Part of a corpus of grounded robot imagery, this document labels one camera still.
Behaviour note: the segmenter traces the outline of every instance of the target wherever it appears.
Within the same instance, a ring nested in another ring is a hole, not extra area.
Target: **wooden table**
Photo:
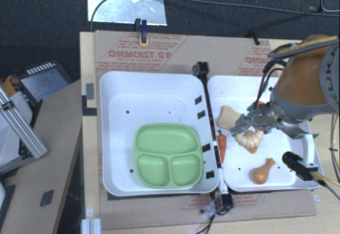
[[[288,40],[269,40],[272,48],[288,43]],[[80,35],[81,49],[81,78],[82,95],[86,95],[87,84],[94,83],[96,87],[95,67],[95,34],[83,32]],[[87,100],[88,108],[97,107],[96,92],[92,99]],[[320,115],[310,123],[312,131],[320,136],[315,139],[315,145],[324,170],[325,176],[335,179],[330,151],[330,120],[329,115]],[[83,116],[83,148],[85,172],[85,208],[87,219],[100,217],[99,186],[98,186],[98,140],[96,116]],[[213,223],[209,233],[336,233],[340,228],[337,216],[340,214],[340,202],[326,188],[315,190],[313,195],[319,196],[320,201],[315,202],[317,215],[296,218],[280,218],[270,220],[252,220]],[[106,230],[104,234],[147,234],[147,233],[195,233],[202,229],[204,224],[174,225],[164,227],[148,227],[135,229]]]
[[[80,147],[80,98],[77,81],[42,103],[34,131],[48,152],[4,179],[15,190],[1,233],[57,233]],[[40,206],[49,191],[51,203]]]

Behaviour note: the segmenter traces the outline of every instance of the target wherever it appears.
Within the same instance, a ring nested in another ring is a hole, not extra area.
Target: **green divided plate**
[[[188,126],[146,124],[134,135],[133,151],[137,175],[149,187],[190,187],[201,179],[201,145]]]

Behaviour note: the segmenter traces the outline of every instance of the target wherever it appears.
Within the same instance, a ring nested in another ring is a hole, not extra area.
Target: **toy carrot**
[[[227,137],[222,134],[221,130],[218,130],[218,133],[219,135],[217,136],[217,144],[218,144],[218,149],[219,149],[219,155],[221,156],[221,163],[223,163]]]

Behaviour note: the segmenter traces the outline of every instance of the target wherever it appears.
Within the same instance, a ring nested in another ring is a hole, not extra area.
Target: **yellow clip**
[[[141,47],[146,47],[146,46],[148,46],[148,45],[149,45],[149,37],[147,36],[146,42],[143,43],[143,42],[142,42],[142,35],[140,35],[140,36],[139,36],[139,45],[140,45]]]

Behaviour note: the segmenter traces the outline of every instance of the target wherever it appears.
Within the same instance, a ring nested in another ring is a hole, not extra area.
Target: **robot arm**
[[[254,126],[264,133],[277,128],[297,139],[306,134],[301,122],[318,114],[339,114],[339,37],[310,36],[301,44],[277,48],[269,57],[274,61],[268,62],[265,74],[275,63],[285,64],[270,102],[258,104],[261,88],[266,87],[261,85],[248,115],[241,115],[231,129],[233,136]]]

